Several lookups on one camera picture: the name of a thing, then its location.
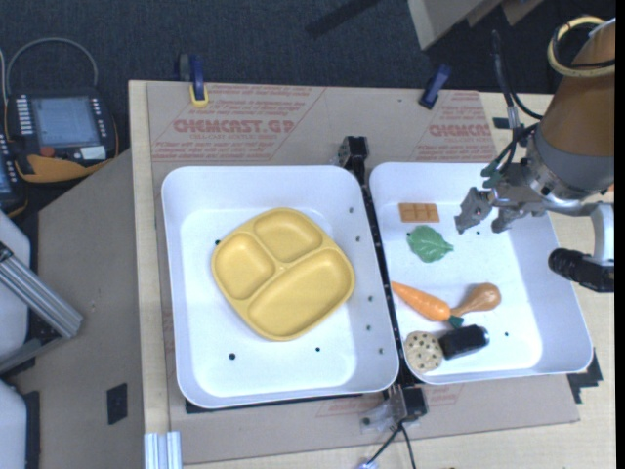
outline black floor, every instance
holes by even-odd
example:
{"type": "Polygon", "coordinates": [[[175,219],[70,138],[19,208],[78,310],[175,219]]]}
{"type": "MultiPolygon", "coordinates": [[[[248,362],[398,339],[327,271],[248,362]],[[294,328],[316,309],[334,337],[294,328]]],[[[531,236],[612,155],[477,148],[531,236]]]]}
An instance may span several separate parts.
{"type": "MultiPolygon", "coordinates": [[[[60,36],[91,51],[125,149],[128,81],[175,79],[180,53],[200,54],[217,82],[423,88],[445,63],[446,87],[497,91],[489,49],[497,29],[516,90],[552,93],[558,78],[545,51],[554,29],[582,14],[612,18],[615,5],[547,0],[515,26],[496,9],[423,52],[405,0],[0,0],[0,48],[9,59],[32,40],[60,36]]],[[[63,44],[24,52],[10,78],[13,88],[91,80],[89,62],[63,44]]],[[[62,192],[34,192],[19,221],[62,192]]]]}

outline green leaf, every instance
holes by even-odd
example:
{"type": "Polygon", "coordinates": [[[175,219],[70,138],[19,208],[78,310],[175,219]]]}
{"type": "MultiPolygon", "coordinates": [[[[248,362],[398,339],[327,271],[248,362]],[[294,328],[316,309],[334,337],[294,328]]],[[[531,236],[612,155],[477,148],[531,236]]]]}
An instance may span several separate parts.
{"type": "Polygon", "coordinates": [[[442,259],[447,252],[453,250],[453,245],[447,243],[442,235],[430,226],[417,226],[408,234],[410,249],[423,262],[431,263],[442,259]]]}

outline yellow plate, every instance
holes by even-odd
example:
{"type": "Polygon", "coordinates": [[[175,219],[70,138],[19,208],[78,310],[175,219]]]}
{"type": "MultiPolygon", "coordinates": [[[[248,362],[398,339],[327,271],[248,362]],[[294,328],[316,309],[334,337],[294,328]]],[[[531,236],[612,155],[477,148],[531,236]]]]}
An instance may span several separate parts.
{"type": "Polygon", "coordinates": [[[240,316],[270,340],[291,340],[343,304],[354,268],[314,221],[274,208],[239,226],[215,247],[213,277],[240,316]]]}

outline orange carrot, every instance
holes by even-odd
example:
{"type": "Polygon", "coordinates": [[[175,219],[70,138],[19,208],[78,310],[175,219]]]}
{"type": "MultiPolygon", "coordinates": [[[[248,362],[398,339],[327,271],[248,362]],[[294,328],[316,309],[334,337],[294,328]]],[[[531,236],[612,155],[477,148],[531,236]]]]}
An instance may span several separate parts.
{"type": "Polygon", "coordinates": [[[432,321],[447,321],[451,316],[449,305],[426,292],[412,286],[391,281],[393,291],[412,309],[432,321]]]}

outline blue clamp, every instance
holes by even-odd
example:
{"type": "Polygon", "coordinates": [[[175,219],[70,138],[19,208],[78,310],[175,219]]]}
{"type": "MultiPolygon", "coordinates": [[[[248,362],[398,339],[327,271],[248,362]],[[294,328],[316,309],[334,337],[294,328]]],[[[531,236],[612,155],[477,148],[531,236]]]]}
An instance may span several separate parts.
{"type": "Polygon", "coordinates": [[[202,58],[196,54],[189,55],[188,66],[191,81],[189,86],[191,102],[195,107],[206,107],[208,105],[208,88],[204,83],[202,58]]]}
{"type": "Polygon", "coordinates": [[[432,109],[438,99],[438,91],[445,84],[451,75],[451,67],[447,64],[441,64],[435,75],[428,80],[426,90],[419,100],[419,104],[427,109],[432,109]]]}

